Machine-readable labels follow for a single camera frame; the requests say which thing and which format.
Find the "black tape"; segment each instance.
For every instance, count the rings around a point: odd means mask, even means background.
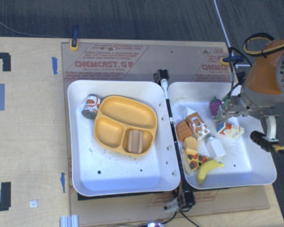
[[[0,59],[2,59],[2,71],[10,71],[10,54],[0,52]]]
[[[9,210],[10,204],[10,189],[11,183],[1,183],[1,191],[0,191],[0,211],[7,211]]]

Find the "wooden table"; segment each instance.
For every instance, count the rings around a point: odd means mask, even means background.
[[[11,71],[2,71],[0,60],[0,84],[5,84],[5,109],[0,111],[0,189],[1,183],[11,182],[11,207],[0,211],[0,227],[59,226],[60,216],[71,214],[68,177],[65,192],[61,184],[62,173],[68,175],[62,42],[69,39],[0,37],[0,52],[11,55]],[[52,57],[57,58],[57,74]],[[272,185],[266,185],[265,191],[269,209],[193,219],[200,226],[284,226]],[[30,207],[31,200],[38,201],[36,208]],[[192,225],[177,218],[167,226]]]

